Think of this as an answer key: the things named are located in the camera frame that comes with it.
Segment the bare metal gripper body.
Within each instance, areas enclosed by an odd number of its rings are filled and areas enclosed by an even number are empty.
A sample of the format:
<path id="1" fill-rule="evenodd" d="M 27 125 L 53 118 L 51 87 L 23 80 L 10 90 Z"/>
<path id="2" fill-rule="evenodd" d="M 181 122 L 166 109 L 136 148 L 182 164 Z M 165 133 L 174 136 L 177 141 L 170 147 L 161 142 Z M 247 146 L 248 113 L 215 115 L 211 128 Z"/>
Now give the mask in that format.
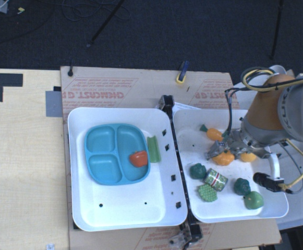
<path id="1" fill-rule="evenodd" d="M 267 144 L 260 143 L 241 128 L 226 130 L 223 133 L 223 142 L 225 148 L 230 150 L 236 157 L 243 153 L 253 153 L 261 159 L 267 159 L 272 154 Z"/>

